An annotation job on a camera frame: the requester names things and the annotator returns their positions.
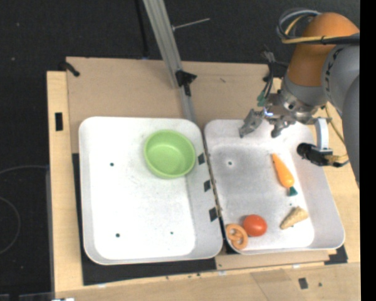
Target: white tray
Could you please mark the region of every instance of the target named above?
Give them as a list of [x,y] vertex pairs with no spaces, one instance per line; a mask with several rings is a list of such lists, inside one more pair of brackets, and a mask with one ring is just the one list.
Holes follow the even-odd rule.
[[[296,148],[314,143],[309,127],[295,124],[272,138],[273,126],[263,122],[254,132],[239,137],[242,120],[214,120],[205,128],[206,147],[215,182],[221,218],[225,225],[243,223],[249,214],[262,216],[266,234],[249,238],[241,254],[329,250],[344,241],[344,229],[322,167],[303,160]],[[271,159],[276,153],[295,178],[296,196],[288,196],[278,181]],[[295,207],[310,217],[281,230],[282,220]]]
[[[144,142],[160,129],[184,134],[201,157],[185,177],[161,179],[148,170]],[[94,262],[195,260],[219,253],[222,234],[195,124],[91,117],[80,125],[79,141],[83,242]]]

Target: tray hole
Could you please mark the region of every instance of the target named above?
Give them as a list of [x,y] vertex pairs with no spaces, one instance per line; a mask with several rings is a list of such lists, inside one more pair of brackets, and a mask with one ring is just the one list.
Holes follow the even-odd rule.
[[206,181],[203,184],[203,186],[204,186],[205,192],[208,191],[208,190],[210,190],[210,188],[211,188],[211,180]]
[[217,218],[216,208],[212,208],[209,210],[209,216],[211,217],[211,222],[213,222]]
[[199,165],[205,163],[205,155],[203,153],[198,156],[198,163]]
[[63,113],[55,113],[56,131],[63,130]]
[[308,282],[306,281],[306,278],[299,278],[298,282],[300,283],[301,289],[308,288]]

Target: green bowl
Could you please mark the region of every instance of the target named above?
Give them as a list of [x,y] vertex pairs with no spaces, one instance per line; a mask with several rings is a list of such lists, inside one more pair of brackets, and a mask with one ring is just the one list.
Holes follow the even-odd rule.
[[186,175],[195,165],[196,153],[191,141],[174,130],[160,130],[145,141],[148,168],[162,178]]

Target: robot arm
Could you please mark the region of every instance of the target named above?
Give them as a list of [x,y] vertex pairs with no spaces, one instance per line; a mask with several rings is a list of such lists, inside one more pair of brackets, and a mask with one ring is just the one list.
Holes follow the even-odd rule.
[[[290,36],[296,23],[309,17],[311,21],[302,37]],[[293,18],[283,30],[284,23]],[[269,93],[271,85],[265,87],[258,97],[262,111],[249,112],[239,129],[240,136],[254,131],[264,120],[274,125],[272,137],[279,136],[283,129],[296,122],[315,124],[317,146],[300,144],[297,152],[320,166],[342,166],[328,159],[332,150],[326,146],[325,131],[330,119],[313,117],[330,102],[342,117],[344,142],[359,185],[359,29],[337,13],[294,9],[280,17],[277,32],[283,43],[295,43],[296,48],[281,89],[278,93]],[[273,54],[266,53],[266,57],[269,62],[274,61]]]

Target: cable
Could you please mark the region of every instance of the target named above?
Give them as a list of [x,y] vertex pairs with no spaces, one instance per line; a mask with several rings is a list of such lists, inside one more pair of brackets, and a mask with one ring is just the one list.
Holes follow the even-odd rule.
[[268,67],[269,67],[268,79],[262,90],[263,98],[266,99],[269,96],[269,93],[273,86],[273,78],[274,78],[273,67],[274,67],[274,64],[276,63],[276,59],[274,57],[274,54],[271,51],[269,51],[269,48],[267,46],[264,46],[264,51],[261,52],[261,56],[268,61]]
[[[327,117],[328,118],[331,118],[332,116],[330,115],[330,110],[328,109],[328,106],[327,106],[327,103],[325,105],[325,111],[326,111],[326,114],[327,114]],[[333,127],[333,130],[335,131],[335,133],[337,134],[338,138],[342,141],[342,143],[345,145],[345,141],[344,141],[344,137],[343,135],[338,131],[338,128],[337,126],[333,123],[333,121],[330,122],[332,127]]]
[[1,197],[0,197],[0,201],[5,202],[7,205],[9,205],[13,209],[13,211],[15,212],[15,215],[17,217],[17,222],[18,222],[17,232],[16,232],[13,240],[10,242],[10,244],[8,244],[7,247],[3,248],[0,251],[0,254],[3,254],[5,252],[7,252],[14,245],[14,243],[16,242],[16,240],[18,239],[19,232],[21,231],[21,217],[19,215],[19,212],[18,212],[17,208],[14,206],[14,204],[12,202],[8,201],[5,198],[1,198]]
[[344,163],[339,163],[339,162],[334,162],[333,166],[334,167],[343,167],[344,165],[347,165],[350,161],[346,160]]
[[[33,169],[33,168],[44,169],[46,171],[48,170],[47,166],[41,166],[41,165],[21,165],[21,166],[15,166],[15,167],[10,167],[10,168],[7,168],[7,169],[3,169],[3,170],[0,171],[0,175],[5,174],[7,172],[11,172],[11,171],[16,171],[18,169]],[[2,197],[0,197],[0,201],[5,202],[7,205],[9,205],[13,209],[13,211],[14,211],[16,217],[17,217],[17,221],[18,221],[18,228],[17,228],[17,232],[16,232],[16,234],[14,236],[14,239],[10,242],[10,244],[8,244],[7,247],[5,247],[4,249],[2,249],[0,251],[0,254],[3,254],[4,252],[7,252],[14,245],[14,243],[16,242],[16,240],[18,239],[19,232],[21,231],[21,217],[19,215],[19,212],[18,212],[17,208],[14,206],[13,203],[11,203],[10,201],[8,201],[7,199],[2,198]]]
[[[321,14],[318,11],[304,9],[304,8],[294,8],[285,11],[279,18],[278,25],[276,28],[277,35],[280,37],[281,42],[284,44],[313,44],[313,45],[348,45],[348,44],[359,44],[360,34],[355,34],[353,36],[314,36],[314,37],[299,37],[291,36],[290,31],[297,25],[297,23],[304,18],[314,18]],[[286,29],[283,29],[283,25],[288,20],[292,20]]]
[[41,166],[41,165],[22,165],[22,166],[16,166],[16,167],[10,167],[10,168],[7,168],[7,169],[3,169],[2,171],[0,171],[0,175],[4,174],[4,173],[7,173],[7,172],[15,171],[17,169],[27,169],[27,168],[45,169],[46,171],[48,170],[47,166]]

